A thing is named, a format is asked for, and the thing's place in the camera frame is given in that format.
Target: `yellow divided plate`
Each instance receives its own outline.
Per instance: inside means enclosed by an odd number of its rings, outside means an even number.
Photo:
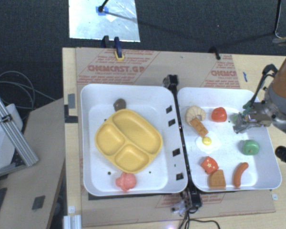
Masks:
[[[137,173],[158,155],[160,133],[135,111],[122,109],[112,114],[94,137],[98,150],[116,167]]]

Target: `red tomato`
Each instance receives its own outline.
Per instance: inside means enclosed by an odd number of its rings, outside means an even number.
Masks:
[[[206,173],[209,175],[216,171],[218,169],[218,164],[217,162],[208,156],[205,158],[205,160],[202,162],[201,167],[206,171]]]
[[[215,108],[212,111],[211,118],[215,122],[225,122],[227,120],[227,112],[223,107]]]

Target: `silver plate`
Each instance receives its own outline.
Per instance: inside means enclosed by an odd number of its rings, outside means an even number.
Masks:
[[[69,0],[70,38],[140,42],[134,0],[109,0],[105,13],[97,8],[105,0]]]

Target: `robotic hand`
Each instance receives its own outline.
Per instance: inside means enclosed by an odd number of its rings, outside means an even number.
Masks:
[[[255,99],[258,91],[268,76],[274,79],[268,88],[264,88],[265,99],[257,103]],[[271,124],[286,133],[286,59],[279,71],[272,64],[265,67],[256,93],[243,108],[245,110],[238,114],[233,127],[236,133],[243,133],[251,127],[270,126]]]

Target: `dark gray floor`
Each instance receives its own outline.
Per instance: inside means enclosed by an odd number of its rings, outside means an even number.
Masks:
[[[286,47],[272,43],[277,0],[135,3],[141,42],[125,42],[123,48],[208,52],[216,46],[221,53],[286,55]],[[0,0],[0,73],[20,71],[36,89],[62,97],[62,47],[100,47],[99,41],[70,39],[68,19],[68,0]],[[278,32],[286,36],[286,0]],[[30,105],[18,89],[0,87],[2,97]],[[50,101],[36,96],[35,106]]]

